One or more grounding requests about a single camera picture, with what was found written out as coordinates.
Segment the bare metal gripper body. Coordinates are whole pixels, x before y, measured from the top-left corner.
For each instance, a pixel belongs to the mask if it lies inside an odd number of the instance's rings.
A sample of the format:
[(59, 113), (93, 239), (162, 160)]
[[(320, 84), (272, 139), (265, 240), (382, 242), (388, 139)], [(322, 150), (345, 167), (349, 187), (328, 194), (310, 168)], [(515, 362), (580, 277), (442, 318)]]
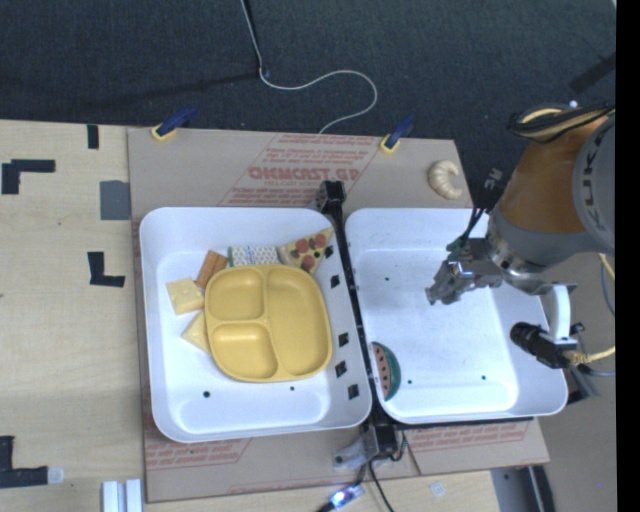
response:
[(523, 243), (501, 236), (458, 237), (446, 246), (446, 263), (454, 279), (473, 280), (473, 290), (509, 284), (529, 295), (543, 295), (551, 285), (541, 273), (556, 263), (555, 242), (551, 236), (534, 236)]

